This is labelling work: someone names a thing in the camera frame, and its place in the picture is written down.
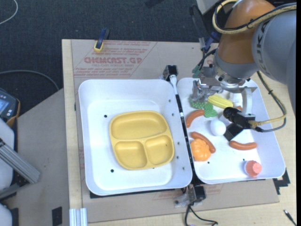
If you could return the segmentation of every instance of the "white tray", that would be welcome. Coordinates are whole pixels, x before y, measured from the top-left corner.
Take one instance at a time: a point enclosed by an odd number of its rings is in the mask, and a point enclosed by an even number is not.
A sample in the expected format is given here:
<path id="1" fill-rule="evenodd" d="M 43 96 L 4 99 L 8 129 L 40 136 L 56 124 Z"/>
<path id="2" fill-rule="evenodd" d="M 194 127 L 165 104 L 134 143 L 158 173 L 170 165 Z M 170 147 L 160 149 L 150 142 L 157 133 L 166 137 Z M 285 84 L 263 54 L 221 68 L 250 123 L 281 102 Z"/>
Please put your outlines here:
<path id="1" fill-rule="evenodd" d="M 192 169 L 175 94 L 164 80 L 87 80 L 79 87 L 86 183 L 96 195 L 183 188 Z M 154 169 L 121 167 L 111 146 L 109 123 L 125 112 L 153 110 L 166 119 L 174 141 L 174 157 Z"/>
<path id="2" fill-rule="evenodd" d="M 177 84 L 184 115 L 188 115 L 195 110 L 189 104 L 193 80 L 195 79 L 183 78 Z M 258 87 L 253 81 L 246 82 L 244 86 Z M 221 96 L 229 98 L 229 93 L 225 91 Z M 262 133 L 245 129 L 234 140 L 240 143 L 256 142 L 257 147 L 248 151 L 233 149 L 229 146 L 229 142 L 224 136 L 214 136 L 211 133 L 210 121 L 218 119 L 223 112 L 223 109 L 219 107 L 214 106 L 214 109 L 218 112 L 217 116 L 211 118 L 198 117 L 187 128 L 190 142 L 193 140 L 190 133 L 196 131 L 207 137 L 216 148 L 216 152 L 207 161 L 194 161 L 196 175 L 201 181 L 207 184 L 217 184 L 278 178 L 284 174 L 285 163 L 274 132 Z M 257 121 L 269 119 L 259 89 L 253 92 L 252 113 L 255 114 Z M 260 127 L 263 129 L 272 128 L 270 123 L 261 125 Z M 248 176 L 244 171 L 244 164 L 249 160 L 255 160 L 262 165 L 261 173 L 255 178 Z"/>

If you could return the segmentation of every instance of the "toy sausage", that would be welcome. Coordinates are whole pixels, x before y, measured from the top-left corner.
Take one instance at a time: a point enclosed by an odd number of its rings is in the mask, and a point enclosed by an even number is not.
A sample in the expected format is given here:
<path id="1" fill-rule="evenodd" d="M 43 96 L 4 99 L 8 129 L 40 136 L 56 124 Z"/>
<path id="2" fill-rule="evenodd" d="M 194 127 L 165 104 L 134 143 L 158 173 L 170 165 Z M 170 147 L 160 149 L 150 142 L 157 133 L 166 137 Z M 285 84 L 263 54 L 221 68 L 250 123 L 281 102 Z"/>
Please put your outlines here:
<path id="1" fill-rule="evenodd" d="M 237 150 L 251 150 L 257 147 L 257 143 L 256 142 L 250 142 L 250 143 L 239 143 L 237 141 L 230 141 L 229 145 Z"/>
<path id="2" fill-rule="evenodd" d="M 205 141 L 208 144 L 208 146 L 209 146 L 209 151 L 211 153 L 215 153 L 216 149 L 215 149 L 214 145 L 211 143 L 211 141 L 208 140 L 207 137 L 203 136 L 202 134 L 200 134 L 200 133 L 198 133 L 196 131 L 194 131 L 194 132 L 191 133 L 191 137 L 193 139 L 199 138 L 199 139 Z"/>
<path id="3" fill-rule="evenodd" d="M 186 117 L 186 120 L 185 120 L 185 122 L 186 122 L 186 127 L 188 128 L 188 127 L 191 125 L 192 121 L 193 121 L 195 118 L 204 115 L 204 113 L 205 113 L 205 111 L 204 111 L 203 109 L 199 109 L 199 110 L 195 110 L 195 111 L 191 112 L 191 113 Z"/>

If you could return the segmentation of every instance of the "white egg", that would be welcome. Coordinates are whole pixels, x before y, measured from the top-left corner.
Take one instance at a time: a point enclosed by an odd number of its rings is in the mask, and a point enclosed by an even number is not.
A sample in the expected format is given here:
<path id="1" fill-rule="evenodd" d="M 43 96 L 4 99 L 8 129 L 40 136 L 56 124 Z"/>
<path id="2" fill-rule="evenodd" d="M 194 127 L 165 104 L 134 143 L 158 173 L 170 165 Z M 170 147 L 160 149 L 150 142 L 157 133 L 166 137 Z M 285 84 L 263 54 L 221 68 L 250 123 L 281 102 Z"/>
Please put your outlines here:
<path id="1" fill-rule="evenodd" d="M 210 122 L 210 129 L 213 135 L 222 136 L 226 132 L 226 125 L 222 121 L 215 119 Z"/>

